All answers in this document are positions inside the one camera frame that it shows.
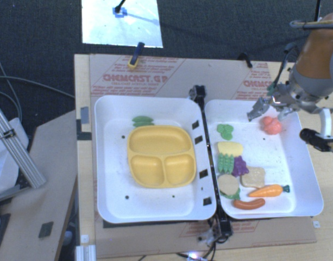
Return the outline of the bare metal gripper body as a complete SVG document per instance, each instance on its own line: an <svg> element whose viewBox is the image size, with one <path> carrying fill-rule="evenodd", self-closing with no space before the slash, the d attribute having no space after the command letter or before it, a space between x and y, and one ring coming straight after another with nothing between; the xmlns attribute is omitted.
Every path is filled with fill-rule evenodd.
<svg viewBox="0 0 333 261"><path fill-rule="evenodd" d="M297 83L272 84L269 95L270 105L283 114L300 110L309 114L318 114L322 110L317 106L321 98L307 93Z"/></svg>

